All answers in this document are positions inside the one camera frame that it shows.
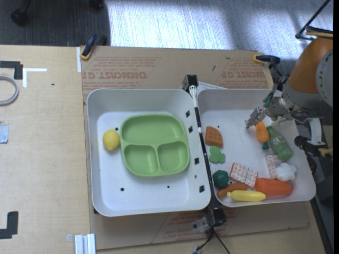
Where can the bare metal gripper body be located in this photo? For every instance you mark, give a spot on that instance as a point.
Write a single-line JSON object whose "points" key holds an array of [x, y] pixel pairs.
{"points": [[278, 108]]}

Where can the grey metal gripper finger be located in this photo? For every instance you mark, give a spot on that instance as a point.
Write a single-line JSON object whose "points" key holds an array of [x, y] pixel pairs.
{"points": [[250, 120], [260, 114]]}

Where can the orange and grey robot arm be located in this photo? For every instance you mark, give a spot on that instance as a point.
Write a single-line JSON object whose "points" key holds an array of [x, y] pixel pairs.
{"points": [[304, 70]]}

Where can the white plastic tray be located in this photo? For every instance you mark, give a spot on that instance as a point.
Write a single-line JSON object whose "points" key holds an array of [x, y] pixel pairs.
{"points": [[238, 120], [148, 192]]}

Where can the orange carrot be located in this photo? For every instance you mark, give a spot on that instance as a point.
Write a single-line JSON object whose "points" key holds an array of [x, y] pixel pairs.
{"points": [[261, 132]]}

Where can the green plastic bottle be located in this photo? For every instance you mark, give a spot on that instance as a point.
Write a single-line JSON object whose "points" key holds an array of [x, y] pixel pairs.
{"points": [[279, 144]]}

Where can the orange waffle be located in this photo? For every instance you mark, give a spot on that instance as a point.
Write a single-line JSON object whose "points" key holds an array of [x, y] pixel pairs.
{"points": [[213, 137]]}

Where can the small orange and white carton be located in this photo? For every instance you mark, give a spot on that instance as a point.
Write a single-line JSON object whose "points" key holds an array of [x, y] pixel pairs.
{"points": [[271, 163]]}

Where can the light green ridged lettuce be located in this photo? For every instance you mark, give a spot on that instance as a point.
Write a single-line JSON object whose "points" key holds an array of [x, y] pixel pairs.
{"points": [[216, 156]]}

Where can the thin black and white rod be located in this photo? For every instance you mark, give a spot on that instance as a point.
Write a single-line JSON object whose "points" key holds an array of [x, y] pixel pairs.
{"points": [[202, 141]]}

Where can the white paper sheet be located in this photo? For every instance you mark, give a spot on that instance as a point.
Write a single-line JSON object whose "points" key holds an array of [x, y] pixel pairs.
{"points": [[209, 85]]}

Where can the large orange and white carton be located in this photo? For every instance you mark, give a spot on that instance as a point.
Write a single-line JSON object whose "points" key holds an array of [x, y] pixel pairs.
{"points": [[243, 174]]}

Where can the white cauliflower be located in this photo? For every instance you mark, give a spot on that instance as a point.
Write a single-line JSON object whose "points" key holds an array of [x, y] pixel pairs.
{"points": [[286, 172]]}

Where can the dark green broccoli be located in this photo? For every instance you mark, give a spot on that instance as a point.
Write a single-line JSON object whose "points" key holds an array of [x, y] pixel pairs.
{"points": [[220, 179]]}

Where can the orange sausage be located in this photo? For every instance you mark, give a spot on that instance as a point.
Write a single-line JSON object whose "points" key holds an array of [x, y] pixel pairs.
{"points": [[234, 187]]}

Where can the orange plastic bottle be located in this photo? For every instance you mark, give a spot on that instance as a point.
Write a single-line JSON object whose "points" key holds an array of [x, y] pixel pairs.
{"points": [[274, 186]]}

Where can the yellow banana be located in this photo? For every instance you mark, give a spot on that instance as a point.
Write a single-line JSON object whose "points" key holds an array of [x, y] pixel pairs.
{"points": [[247, 195]]}

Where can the green divided plate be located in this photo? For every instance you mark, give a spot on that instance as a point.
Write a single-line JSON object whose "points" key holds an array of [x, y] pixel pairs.
{"points": [[153, 131]]}

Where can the brown cardboard board red print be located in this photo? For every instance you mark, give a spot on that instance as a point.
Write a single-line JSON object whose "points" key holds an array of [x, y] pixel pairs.
{"points": [[159, 67]]}

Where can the yellow lemon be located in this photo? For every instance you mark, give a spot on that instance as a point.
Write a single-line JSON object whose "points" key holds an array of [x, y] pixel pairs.
{"points": [[111, 139]]}

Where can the black office chair base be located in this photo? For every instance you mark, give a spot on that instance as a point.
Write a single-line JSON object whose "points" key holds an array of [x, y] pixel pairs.
{"points": [[23, 1]]}

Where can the black cylinder on white bracket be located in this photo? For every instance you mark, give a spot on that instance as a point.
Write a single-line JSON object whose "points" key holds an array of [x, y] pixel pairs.
{"points": [[315, 134]]}

